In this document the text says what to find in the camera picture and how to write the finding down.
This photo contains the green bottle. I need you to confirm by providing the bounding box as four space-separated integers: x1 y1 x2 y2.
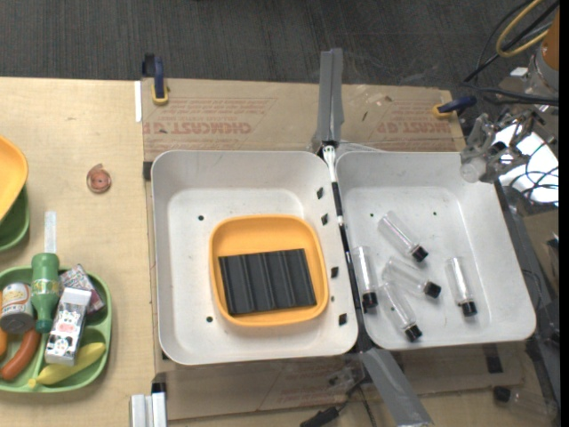
30 252 61 334

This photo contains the green divided plate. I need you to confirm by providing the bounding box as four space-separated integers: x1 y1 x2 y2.
0 265 113 394

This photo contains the small can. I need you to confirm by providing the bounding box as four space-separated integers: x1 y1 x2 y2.
0 282 36 334

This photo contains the colourful packet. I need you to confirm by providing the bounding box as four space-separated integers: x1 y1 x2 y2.
58 263 107 315

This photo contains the orange plate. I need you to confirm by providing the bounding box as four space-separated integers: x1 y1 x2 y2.
0 135 29 222
208 213 331 327

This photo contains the brown cardboard board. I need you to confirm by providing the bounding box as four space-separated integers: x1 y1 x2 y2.
140 77 526 422

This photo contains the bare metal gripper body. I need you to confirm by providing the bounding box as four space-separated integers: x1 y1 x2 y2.
496 99 559 151

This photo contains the black ribbed rack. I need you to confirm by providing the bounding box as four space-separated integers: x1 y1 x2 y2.
217 247 318 317

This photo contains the clear plastic bottle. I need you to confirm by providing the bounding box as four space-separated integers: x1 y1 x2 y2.
380 282 424 343
459 156 485 184
492 385 559 419
445 255 479 318
381 257 443 299
377 211 429 264
350 245 380 310

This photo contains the black block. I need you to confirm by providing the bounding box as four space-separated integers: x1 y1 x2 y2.
300 406 341 427

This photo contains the red sausage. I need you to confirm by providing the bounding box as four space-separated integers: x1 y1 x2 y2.
0 328 43 383

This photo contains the thin black and white rod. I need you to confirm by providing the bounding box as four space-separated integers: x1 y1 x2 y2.
321 144 365 316

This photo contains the yellow banana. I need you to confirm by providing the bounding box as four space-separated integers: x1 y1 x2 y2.
27 341 108 389

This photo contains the white cow print carton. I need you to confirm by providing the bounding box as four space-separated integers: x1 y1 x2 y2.
44 286 93 367

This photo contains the white plastic tray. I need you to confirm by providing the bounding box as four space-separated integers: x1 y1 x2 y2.
333 150 538 352
149 149 359 367

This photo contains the pink doughnut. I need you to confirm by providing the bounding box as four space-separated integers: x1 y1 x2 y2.
85 163 113 194

